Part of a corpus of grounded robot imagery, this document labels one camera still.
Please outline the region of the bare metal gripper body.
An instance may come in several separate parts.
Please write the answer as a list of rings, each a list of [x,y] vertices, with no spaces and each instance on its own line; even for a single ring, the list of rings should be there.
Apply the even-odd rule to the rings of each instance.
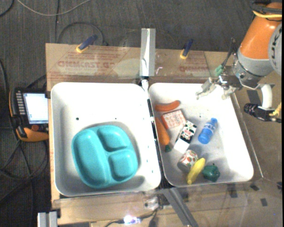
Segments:
[[[250,72],[241,64],[219,65],[216,68],[216,76],[216,83],[225,89],[240,90],[242,87],[255,89],[259,82],[259,75]]]

